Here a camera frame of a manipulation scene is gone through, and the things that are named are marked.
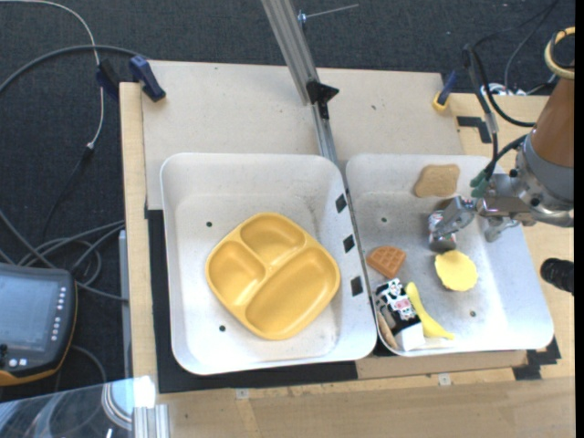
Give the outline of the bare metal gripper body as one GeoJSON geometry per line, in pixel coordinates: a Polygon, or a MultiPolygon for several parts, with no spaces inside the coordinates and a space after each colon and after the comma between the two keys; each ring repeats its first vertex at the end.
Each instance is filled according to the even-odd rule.
{"type": "Polygon", "coordinates": [[[573,198],[553,191],[528,173],[494,173],[479,200],[478,212],[484,217],[508,217],[526,226],[574,226],[573,198]]]}

